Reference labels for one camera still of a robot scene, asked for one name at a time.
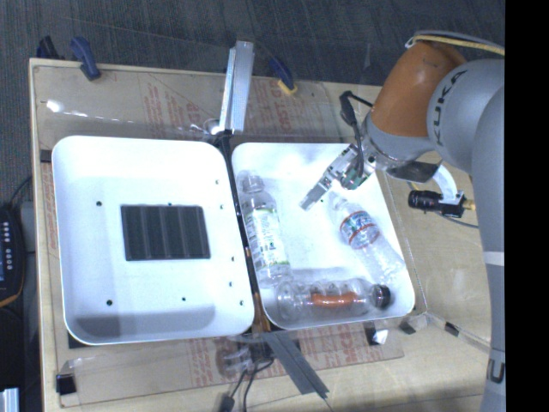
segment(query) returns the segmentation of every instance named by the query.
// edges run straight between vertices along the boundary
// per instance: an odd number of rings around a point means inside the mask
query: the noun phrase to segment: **black device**
[[[25,246],[20,224],[10,208],[0,208],[0,306],[19,296],[24,269]]]

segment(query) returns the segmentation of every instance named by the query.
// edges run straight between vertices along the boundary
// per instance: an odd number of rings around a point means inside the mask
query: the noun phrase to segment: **plastic bottle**
[[[275,199],[264,190],[261,177],[250,173],[242,179],[241,211],[251,258],[260,288],[277,285],[292,275],[281,237]]]
[[[368,279],[391,285],[406,265],[370,214],[359,204],[351,203],[332,191],[329,206],[332,222],[343,242],[353,249],[365,266]]]
[[[276,290],[279,313],[286,321],[361,316],[372,307],[384,309],[390,298],[387,286],[361,278],[310,284],[287,281]]]

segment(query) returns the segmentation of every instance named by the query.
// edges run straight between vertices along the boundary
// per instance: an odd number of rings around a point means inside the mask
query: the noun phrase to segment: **bottle label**
[[[282,244],[280,224],[273,209],[254,209],[244,217],[251,257],[257,270],[289,264]]]
[[[373,243],[379,236],[379,229],[365,210],[353,212],[340,225],[343,239],[353,249],[361,249]]]

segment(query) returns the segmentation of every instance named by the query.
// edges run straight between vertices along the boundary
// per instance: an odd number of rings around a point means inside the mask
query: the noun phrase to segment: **bin containing bottles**
[[[398,318],[413,284],[377,175],[333,184],[299,203],[344,149],[338,143],[253,143],[232,154],[238,201],[263,309],[287,330]]]

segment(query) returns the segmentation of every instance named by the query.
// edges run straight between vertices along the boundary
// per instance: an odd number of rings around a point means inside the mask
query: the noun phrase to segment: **gray carpet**
[[[505,0],[0,0],[0,26],[0,200],[6,203],[32,170],[27,63],[46,35],[67,59],[70,39],[81,35],[100,63],[213,72],[225,70],[236,39],[249,39],[297,79],[382,85],[417,30],[504,45]],[[462,52],[469,59],[481,54]],[[271,75],[262,62],[254,72]],[[28,185],[17,196],[23,200],[32,200]]]

